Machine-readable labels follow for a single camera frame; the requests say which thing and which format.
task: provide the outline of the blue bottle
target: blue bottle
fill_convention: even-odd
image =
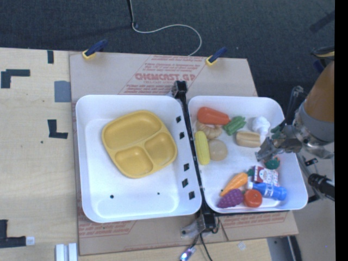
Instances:
[[[262,194],[263,197],[273,198],[274,200],[283,201],[287,196],[286,188],[276,187],[272,184],[248,182],[247,188],[256,189]]]

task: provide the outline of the white tray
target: white tray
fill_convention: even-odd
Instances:
[[[151,111],[164,122],[176,142],[178,156],[154,174],[133,179],[111,161],[101,134],[108,122],[137,110]],[[199,210],[202,197],[177,100],[169,96],[88,95],[78,100],[76,118],[82,207],[90,220],[163,218]]]
[[[197,112],[201,107],[211,107],[233,116],[246,117],[247,124],[244,129],[251,131],[251,122],[257,116],[264,116],[274,128],[284,120],[280,105],[264,97],[226,97],[226,96],[197,96],[189,101],[189,113],[192,131],[196,132]],[[257,162],[255,152],[260,148],[247,148],[238,146],[232,136],[223,133],[218,139],[225,142],[228,148],[228,156],[223,161],[210,161],[208,165],[200,167],[204,196],[207,204],[217,213],[248,213],[269,212],[280,210],[301,209],[307,204],[307,189],[302,177],[299,164],[294,153],[279,154],[281,165],[277,169],[279,184],[287,189],[285,201],[275,201],[264,198],[258,208],[250,208],[240,204],[235,207],[221,209],[217,207],[221,198],[219,193],[238,172],[247,171],[254,165],[263,166]]]

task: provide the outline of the red tomato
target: red tomato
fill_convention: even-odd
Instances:
[[[258,190],[248,189],[244,193],[244,204],[248,207],[257,208],[262,203],[262,195]]]

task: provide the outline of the yellow plate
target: yellow plate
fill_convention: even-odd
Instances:
[[[154,113],[139,110],[109,122],[102,131],[105,149],[117,168],[130,178],[150,175],[177,157],[177,146]]]

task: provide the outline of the orange carrot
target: orange carrot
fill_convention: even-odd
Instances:
[[[235,175],[224,187],[220,196],[224,196],[232,189],[240,188],[242,185],[245,185],[248,182],[248,176],[251,176],[253,173],[252,169],[249,169],[248,172],[241,172]]]
[[[210,107],[201,107],[197,113],[197,119],[203,124],[226,125],[230,119],[227,114]]]

